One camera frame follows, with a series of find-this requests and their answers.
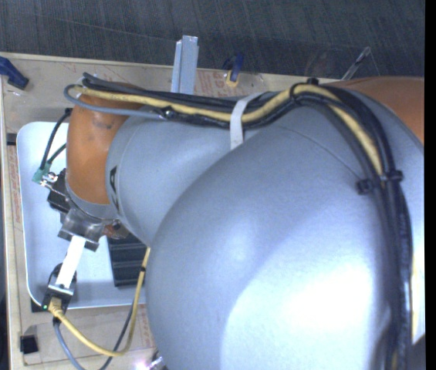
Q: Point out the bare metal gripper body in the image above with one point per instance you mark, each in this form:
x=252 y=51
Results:
x=82 y=226

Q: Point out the white plastic tray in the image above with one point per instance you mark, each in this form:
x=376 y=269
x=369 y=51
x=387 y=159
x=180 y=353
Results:
x=40 y=226

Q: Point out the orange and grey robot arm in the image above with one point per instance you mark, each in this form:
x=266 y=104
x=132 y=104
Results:
x=240 y=206

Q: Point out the black ribbed block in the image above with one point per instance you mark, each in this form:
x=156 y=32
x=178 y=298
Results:
x=127 y=262

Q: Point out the black cylinder on white bracket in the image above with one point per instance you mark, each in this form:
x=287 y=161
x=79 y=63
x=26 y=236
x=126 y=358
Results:
x=61 y=286

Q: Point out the small black block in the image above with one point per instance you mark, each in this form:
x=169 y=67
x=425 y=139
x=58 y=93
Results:
x=29 y=344

